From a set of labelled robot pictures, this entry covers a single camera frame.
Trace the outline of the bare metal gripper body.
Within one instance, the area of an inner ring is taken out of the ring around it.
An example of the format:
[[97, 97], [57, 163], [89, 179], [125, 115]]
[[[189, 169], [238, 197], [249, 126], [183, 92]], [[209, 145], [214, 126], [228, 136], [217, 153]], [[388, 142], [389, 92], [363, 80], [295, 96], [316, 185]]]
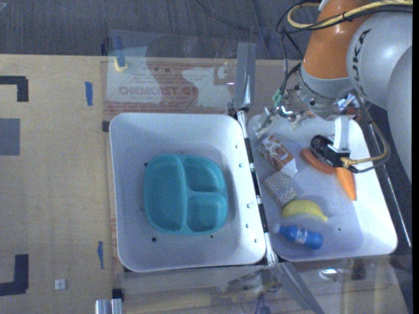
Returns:
[[282, 117], [297, 116], [306, 111], [327, 119], [331, 115], [331, 98], [324, 97], [306, 86], [279, 88], [277, 90], [277, 114]]

